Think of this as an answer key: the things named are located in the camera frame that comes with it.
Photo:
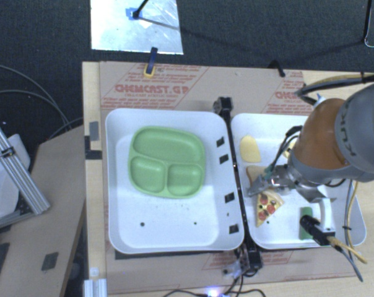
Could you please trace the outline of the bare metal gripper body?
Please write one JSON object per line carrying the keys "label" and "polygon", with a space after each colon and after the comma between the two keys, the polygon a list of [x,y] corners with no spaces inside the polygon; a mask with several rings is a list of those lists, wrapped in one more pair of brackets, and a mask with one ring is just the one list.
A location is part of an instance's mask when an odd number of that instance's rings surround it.
{"label": "bare metal gripper body", "polygon": [[271,178],[270,185],[287,185],[290,190],[295,189],[307,202],[318,203],[321,199],[327,198],[330,202],[336,200],[335,197],[324,195],[318,187],[319,184],[312,183],[292,166],[288,164],[275,166]]}

